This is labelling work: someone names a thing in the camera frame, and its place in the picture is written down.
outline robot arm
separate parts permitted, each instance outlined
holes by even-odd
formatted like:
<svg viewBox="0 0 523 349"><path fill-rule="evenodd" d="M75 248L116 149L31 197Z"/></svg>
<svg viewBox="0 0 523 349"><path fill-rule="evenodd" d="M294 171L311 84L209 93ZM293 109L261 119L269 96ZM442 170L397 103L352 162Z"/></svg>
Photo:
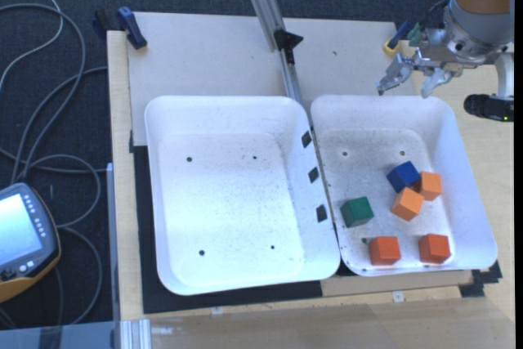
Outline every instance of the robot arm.
<svg viewBox="0 0 523 349"><path fill-rule="evenodd" d="M378 93L399 86L413 70L426 80L421 94L428 97L435 87L461 76L465 69L495 65L498 95L474 95L465 109L477 116L513 121L513 54L506 52L514 40L514 0L449 0L444 11L443 29L415 27L409 33L411 57L396 55L378 83Z"/></svg>

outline screen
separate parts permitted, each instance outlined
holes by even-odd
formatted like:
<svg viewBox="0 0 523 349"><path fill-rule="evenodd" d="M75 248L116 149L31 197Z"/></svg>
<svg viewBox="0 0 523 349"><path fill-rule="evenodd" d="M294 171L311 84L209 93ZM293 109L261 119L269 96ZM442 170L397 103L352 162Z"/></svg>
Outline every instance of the screen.
<svg viewBox="0 0 523 349"><path fill-rule="evenodd" d="M20 194L0 200L0 266L41 248Z"/></svg>

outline cube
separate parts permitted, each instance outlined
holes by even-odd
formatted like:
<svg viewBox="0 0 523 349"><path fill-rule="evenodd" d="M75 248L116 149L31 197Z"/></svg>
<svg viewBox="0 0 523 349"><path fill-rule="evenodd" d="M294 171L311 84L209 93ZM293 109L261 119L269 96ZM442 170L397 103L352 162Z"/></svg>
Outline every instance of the cube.
<svg viewBox="0 0 523 349"><path fill-rule="evenodd" d="M395 236L379 236L369 243L370 262L377 266L394 265L401 259L400 243Z"/></svg>
<svg viewBox="0 0 523 349"><path fill-rule="evenodd" d="M387 179L396 193L399 193L406 186L412 186L414 183L419 181L420 176L418 170L416 170L412 162L409 160L393 168L387 175Z"/></svg>
<svg viewBox="0 0 523 349"><path fill-rule="evenodd" d="M427 201L433 201L441 195L441 176L439 173L424 172L419 173L420 179L413 188Z"/></svg>
<svg viewBox="0 0 523 349"><path fill-rule="evenodd" d="M374 217L373 210L366 196L346 201L340 210L347 227L362 226Z"/></svg>
<svg viewBox="0 0 523 349"><path fill-rule="evenodd" d="M394 200L391 211L406 221L416 217L422 209L423 196L410 188L404 188Z"/></svg>
<svg viewBox="0 0 523 349"><path fill-rule="evenodd" d="M427 234L418 242L419 260L441 264L450 257L449 238L446 235Z"/></svg>

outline empty white tray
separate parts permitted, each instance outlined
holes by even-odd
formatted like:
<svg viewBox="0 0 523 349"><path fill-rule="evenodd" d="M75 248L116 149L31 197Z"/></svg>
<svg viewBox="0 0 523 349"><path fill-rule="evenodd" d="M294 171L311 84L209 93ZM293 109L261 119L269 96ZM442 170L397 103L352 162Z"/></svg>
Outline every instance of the empty white tray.
<svg viewBox="0 0 523 349"><path fill-rule="evenodd" d="M497 257L485 209L454 113L442 100L419 96L321 96L311 107L316 140L333 205L342 260L359 275L483 269ZM396 192L387 174L410 160L419 171L441 175L442 194L424 201L411 221L391 213ZM374 217L346 228L340 207L367 196ZM420 262L418 241L447 235L452 256L440 265ZM368 244L394 235L401 259L370 263Z"/></svg>
<svg viewBox="0 0 523 349"><path fill-rule="evenodd" d="M322 280L340 253L305 110L160 96L145 110L159 278L191 295Z"/></svg>

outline device button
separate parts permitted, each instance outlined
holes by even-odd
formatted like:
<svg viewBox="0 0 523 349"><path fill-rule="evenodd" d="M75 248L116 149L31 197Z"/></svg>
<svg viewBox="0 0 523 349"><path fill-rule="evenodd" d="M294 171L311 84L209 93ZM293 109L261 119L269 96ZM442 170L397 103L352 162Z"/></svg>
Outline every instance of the device button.
<svg viewBox="0 0 523 349"><path fill-rule="evenodd" d="M14 272L12 269L5 269L2 272L0 272L0 278L2 278L2 281L12 280L16 276L16 272Z"/></svg>

